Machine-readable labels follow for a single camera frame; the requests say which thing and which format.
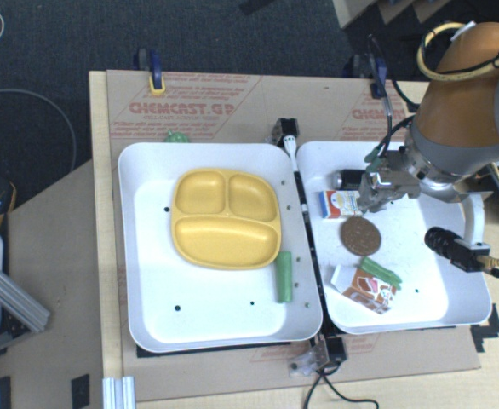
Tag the white plastic tray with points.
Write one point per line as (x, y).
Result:
(411, 245)
(215, 305)

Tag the white and red carton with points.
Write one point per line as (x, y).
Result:
(336, 204)

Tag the yellow divided plate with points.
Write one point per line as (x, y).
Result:
(226, 220)

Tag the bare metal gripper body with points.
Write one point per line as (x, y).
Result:
(396, 179)

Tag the green toy cucumber stick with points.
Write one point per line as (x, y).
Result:
(284, 277)

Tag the black cylinder on white bracket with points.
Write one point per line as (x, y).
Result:
(449, 245)

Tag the brown cardboard board red print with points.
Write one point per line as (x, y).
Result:
(232, 105)

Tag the brown round biscuit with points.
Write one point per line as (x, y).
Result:
(360, 236)

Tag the green toy pepper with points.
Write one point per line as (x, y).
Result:
(177, 137)

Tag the thin black and white rod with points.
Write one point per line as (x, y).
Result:
(305, 211)

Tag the black can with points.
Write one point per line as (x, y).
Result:
(351, 178)

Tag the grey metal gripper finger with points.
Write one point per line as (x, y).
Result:
(363, 200)
(381, 206)

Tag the brown and white carton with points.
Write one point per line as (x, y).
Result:
(366, 292)

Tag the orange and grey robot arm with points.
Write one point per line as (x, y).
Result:
(458, 100)

